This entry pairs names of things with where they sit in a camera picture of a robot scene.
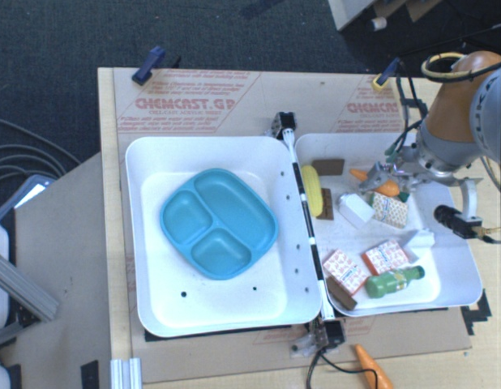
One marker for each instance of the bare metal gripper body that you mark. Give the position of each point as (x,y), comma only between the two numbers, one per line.
(431,172)

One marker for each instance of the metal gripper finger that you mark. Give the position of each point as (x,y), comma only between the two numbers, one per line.
(387,170)
(371,178)

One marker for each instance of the orange carrot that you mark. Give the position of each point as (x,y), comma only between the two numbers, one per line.
(390,188)
(374,369)

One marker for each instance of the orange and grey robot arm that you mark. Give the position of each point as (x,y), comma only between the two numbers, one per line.
(453,112)

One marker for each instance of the white carton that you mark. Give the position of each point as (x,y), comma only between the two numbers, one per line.
(356,209)

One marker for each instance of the cream patterned carton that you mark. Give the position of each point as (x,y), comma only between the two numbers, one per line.
(391,211)

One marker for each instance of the brown chocolate biscuit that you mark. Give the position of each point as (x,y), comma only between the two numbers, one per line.
(327,209)
(328,167)

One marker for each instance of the yellow corn cob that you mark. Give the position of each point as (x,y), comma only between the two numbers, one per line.
(312,189)

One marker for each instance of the small white box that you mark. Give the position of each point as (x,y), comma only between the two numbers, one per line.
(418,241)

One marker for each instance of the thin black and white rod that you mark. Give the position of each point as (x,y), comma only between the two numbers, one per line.
(305,205)

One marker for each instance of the orange patterned carton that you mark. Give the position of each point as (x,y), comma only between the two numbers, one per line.
(386,255)
(345,272)

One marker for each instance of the white plastic tray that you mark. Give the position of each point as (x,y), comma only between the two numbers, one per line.
(457,274)
(218,310)

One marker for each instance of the green bottle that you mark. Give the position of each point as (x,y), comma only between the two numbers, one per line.
(390,283)

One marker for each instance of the brown cardboard board red print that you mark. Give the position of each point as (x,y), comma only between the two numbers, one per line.
(242,103)

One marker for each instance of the blue divided plate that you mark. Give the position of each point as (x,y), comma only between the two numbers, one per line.
(218,221)

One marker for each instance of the black cylinder on white bracket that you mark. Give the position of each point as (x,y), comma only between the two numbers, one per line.
(453,217)

